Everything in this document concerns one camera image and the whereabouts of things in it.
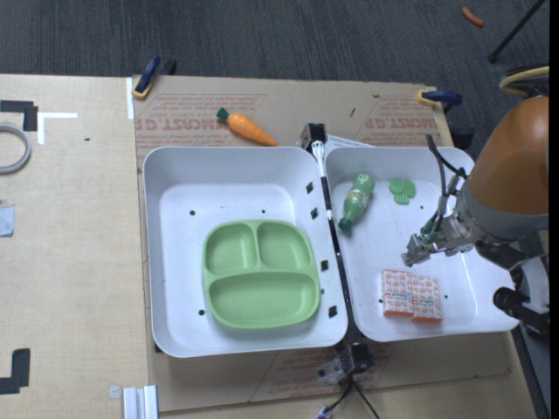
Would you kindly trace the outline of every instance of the green plate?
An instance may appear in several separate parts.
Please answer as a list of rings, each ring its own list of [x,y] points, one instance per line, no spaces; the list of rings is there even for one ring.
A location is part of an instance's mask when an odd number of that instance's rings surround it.
[[[283,221],[223,223],[204,241],[204,290],[219,322],[237,329],[289,326],[318,308],[310,243]]]

